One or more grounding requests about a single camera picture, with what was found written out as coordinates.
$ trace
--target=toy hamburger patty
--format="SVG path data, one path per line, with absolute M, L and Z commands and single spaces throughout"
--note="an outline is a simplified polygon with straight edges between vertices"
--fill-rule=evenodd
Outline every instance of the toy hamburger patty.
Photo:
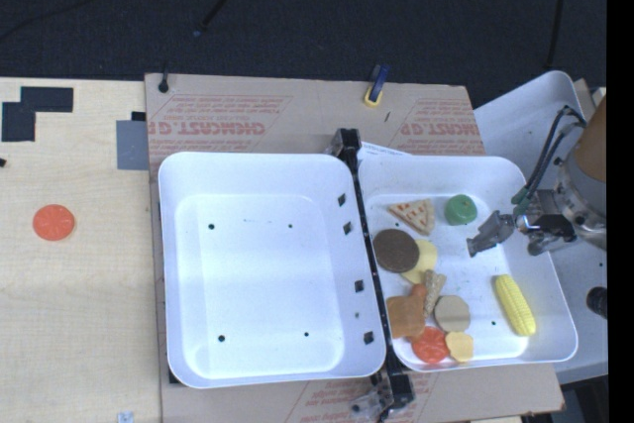
M 413 269 L 420 256 L 416 241 L 399 229 L 385 229 L 372 240 L 376 262 L 383 268 L 403 273 Z

